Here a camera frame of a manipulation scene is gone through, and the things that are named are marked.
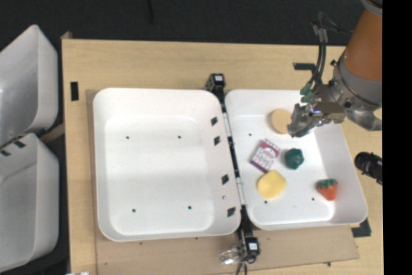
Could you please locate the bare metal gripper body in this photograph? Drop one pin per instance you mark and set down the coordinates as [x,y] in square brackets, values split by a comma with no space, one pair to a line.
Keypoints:
[328,108]

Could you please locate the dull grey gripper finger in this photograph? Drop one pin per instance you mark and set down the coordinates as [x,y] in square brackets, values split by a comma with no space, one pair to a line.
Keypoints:
[296,124]
[309,124]

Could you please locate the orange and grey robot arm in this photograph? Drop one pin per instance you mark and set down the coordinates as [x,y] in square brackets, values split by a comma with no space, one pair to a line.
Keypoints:
[367,38]

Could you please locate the tan round biscuit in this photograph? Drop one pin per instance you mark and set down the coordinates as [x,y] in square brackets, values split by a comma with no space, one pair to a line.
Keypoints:
[279,120]

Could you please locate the green broccoli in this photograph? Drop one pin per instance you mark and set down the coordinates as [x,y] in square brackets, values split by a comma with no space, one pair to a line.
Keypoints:
[293,158]

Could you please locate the purple and white carton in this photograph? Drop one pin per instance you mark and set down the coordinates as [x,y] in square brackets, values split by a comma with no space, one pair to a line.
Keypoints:
[265,155]

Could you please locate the yellow rounded toy food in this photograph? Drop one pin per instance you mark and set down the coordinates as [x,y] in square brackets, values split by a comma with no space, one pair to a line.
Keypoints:
[271,184]

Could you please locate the orange strawberry with green top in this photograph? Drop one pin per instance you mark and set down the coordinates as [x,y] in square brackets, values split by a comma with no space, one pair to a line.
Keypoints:
[328,189]

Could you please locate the thin black and white rod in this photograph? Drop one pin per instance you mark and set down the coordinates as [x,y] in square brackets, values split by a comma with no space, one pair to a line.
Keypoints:
[236,170]

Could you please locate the white plastic tray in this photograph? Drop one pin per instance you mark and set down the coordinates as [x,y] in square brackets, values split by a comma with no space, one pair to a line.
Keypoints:
[299,209]
[161,167]

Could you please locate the black cylinder on white bracket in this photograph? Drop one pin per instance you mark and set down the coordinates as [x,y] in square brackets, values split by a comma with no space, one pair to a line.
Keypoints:
[369,164]

